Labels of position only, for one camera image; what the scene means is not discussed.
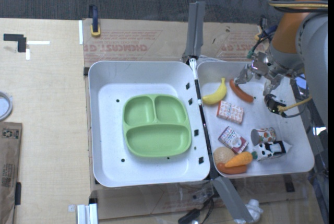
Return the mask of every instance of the yellow clamp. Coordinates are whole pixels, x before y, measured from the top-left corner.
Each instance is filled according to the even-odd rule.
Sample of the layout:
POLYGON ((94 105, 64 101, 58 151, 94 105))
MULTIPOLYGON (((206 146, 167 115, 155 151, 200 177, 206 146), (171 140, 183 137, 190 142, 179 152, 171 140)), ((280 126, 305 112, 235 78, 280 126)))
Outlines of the yellow clamp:
POLYGON ((98 25, 98 31, 97 32, 94 32, 93 31, 93 25, 90 25, 90 32, 92 34, 92 37, 99 37, 101 35, 101 29, 100 29, 100 25, 98 25))
POLYGON ((260 32, 258 32, 255 36, 254 39, 255 41, 258 41, 260 39, 260 35, 262 34, 262 28, 260 26, 258 26, 258 29, 260 32))

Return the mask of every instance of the toy food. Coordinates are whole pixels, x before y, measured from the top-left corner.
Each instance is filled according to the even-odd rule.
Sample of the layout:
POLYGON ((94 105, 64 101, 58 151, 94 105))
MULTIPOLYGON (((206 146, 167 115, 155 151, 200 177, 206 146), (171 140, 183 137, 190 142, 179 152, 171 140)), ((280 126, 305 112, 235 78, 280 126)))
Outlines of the toy food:
POLYGON ((223 77, 218 89, 212 94, 203 96, 202 101, 205 104, 216 104, 225 97, 226 92, 227 88, 225 85, 225 78, 223 77))
POLYGON ((229 126, 220 134, 218 140, 236 154, 240 154, 248 145, 248 141, 229 126))
POLYGON ((213 160, 217 165, 218 163, 226 163, 232 159, 236 154, 228 147, 218 147, 213 152, 213 160))
POLYGON ((280 157, 286 154, 291 145, 283 142, 282 140, 277 140, 275 142, 261 143, 253 148, 253 158, 257 161, 262 161, 266 159, 280 157))
POLYGON ((227 168, 224 163, 217 163, 216 167, 220 172, 225 174, 241 174, 247 171, 247 166, 245 164, 237 167, 227 168))
POLYGON ((217 117, 241 124, 244 108, 226 101, 220 101, 217 109, 217 117))
POLYGON ((239 86, 236 86, 233 78, 230 80, 230 87, 240 99, 246 102, 253 102, 254 97, 244 92, 239 86))
POLYGON ((253 160, 253 155, 249 151, 243 151, 240 154, 232 157, 229 161, 225 163, 226 168, 238 167, 243 164, 249 164, 253 160))

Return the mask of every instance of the green plate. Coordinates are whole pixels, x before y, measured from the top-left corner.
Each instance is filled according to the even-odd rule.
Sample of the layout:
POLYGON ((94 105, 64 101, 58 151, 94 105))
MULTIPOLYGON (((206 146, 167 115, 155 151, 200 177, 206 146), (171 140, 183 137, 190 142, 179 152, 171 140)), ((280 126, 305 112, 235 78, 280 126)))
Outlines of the green plate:
POLYGON ((187 110, 172 95, 139 95, 127 100, 123 131, 128 149, 142 157, 179 155, 192 142, 187 110))

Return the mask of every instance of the black bracket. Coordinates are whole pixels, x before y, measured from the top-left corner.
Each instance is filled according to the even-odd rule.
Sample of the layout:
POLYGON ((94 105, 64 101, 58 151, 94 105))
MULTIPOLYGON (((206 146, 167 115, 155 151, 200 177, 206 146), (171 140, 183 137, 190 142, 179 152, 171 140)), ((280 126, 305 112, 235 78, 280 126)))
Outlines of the black bracket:
POLYGON ((283 178, 284 178, 284 183, 285 183, 285 189, 288 193, 293 193, 295 191, 294 189, 294 185, 293 185, 293 182, 292 182, 292 177, 291 175, 283 175, 283 178))
POLYGON ((15 205, 20 205, 21 204, 21 182, 16 182, 16 187, 15 187, 15 198, 14 198, 14 204, 15 205))
POLYGON ((4 41, 17 41, 17 51, 26 52, 27 38, 23 34, 4 34, 4 41))
POLYGON ((97 204, 98 203, 98 199, 97 198, 89 198, 88 200, 88 204, 97 204))
POLYGON ((265 96, 265 103, 269 111, 275 114, 280 114, 282 117, 286 117, 286 114, 284 112, 283 113, 279 112, 278 106, 286 107, 287 105, 274 100, 274 98, 276 98, 276 96, 273 94, 267 94, 265 96))
POLYGON ((88 71, 89 71, 89 67, 84 67, 83 72, 84 72, 84 76, 88 76, 88 71))

